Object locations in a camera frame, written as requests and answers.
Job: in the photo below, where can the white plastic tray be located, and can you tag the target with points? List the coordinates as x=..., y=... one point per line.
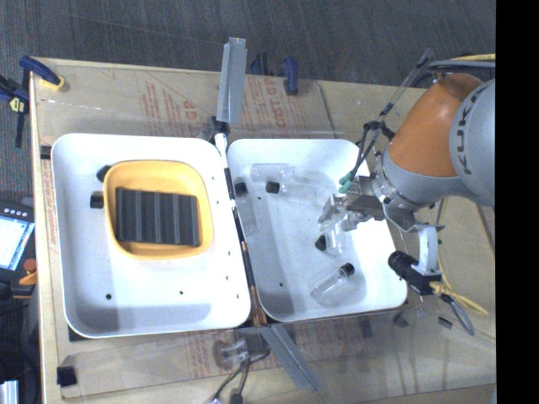
x=143, y=293
x=290, y=242

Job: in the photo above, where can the brown cardboard board red print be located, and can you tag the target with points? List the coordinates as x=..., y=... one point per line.
x=126, y=99

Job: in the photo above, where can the thin black and white rod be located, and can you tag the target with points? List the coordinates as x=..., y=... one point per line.
x=238, y=221

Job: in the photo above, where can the clear bottle with black cap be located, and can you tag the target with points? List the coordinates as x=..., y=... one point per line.
x=246, y=208
x=332, y=242
x=295, y=191
x=330, y=282

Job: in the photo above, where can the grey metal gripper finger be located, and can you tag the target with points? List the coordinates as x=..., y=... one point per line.
x=353, y=223
x=332, y=208

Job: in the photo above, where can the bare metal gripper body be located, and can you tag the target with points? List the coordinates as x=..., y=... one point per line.
x=367, y=206

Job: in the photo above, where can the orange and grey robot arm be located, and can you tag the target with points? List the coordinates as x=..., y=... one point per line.
x=425, y=141

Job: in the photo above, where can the black cylinder on white bracket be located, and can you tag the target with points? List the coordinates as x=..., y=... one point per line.
x=410, y=269

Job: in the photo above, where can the yellow plate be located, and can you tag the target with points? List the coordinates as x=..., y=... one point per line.
x=158, y=175

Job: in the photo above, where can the black bottle cap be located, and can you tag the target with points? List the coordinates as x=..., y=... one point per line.
x=97, y=201
x=103, y=173

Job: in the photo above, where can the black ribbed rack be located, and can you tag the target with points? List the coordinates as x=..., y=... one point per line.
x=156, y=216

